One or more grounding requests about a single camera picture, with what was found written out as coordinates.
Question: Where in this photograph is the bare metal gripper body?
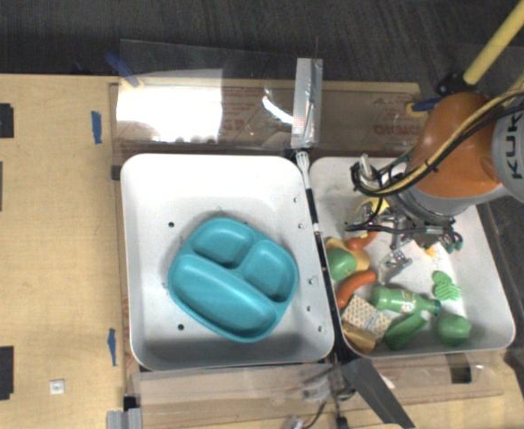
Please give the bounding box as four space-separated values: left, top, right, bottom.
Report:
363 206 459 252

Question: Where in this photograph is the yellow toy food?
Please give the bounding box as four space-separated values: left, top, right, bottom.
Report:
325 237 371 277

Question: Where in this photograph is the orange carrot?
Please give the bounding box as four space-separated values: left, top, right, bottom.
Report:
345 231 379 252

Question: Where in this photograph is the green bottle with label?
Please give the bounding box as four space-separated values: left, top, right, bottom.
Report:
368 284 443 316

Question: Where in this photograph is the orange sausage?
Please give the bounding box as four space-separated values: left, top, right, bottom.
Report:
335 269 377 309

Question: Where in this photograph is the green toy pear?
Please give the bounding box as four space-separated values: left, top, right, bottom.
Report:
326 247 359 282

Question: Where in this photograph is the green ribbed toy vegetable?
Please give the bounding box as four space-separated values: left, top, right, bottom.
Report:
431 270 462 304

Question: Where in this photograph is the patterned biscuit packet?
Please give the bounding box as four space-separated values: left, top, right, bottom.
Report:
340 293 393 340

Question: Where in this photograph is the plain green bottle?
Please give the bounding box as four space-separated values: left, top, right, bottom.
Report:
383 310 433 351

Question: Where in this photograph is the white plastic tray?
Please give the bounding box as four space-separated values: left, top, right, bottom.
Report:
119 152 336 372
308 156 517 359

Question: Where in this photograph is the brown toy bread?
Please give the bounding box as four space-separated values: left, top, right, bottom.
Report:
342 322 378 355

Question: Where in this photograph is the green round toy fruit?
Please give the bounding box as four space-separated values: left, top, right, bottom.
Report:
435 312 473 348

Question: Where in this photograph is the blue divided plate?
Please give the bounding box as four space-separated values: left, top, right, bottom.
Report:
166 216 300 344

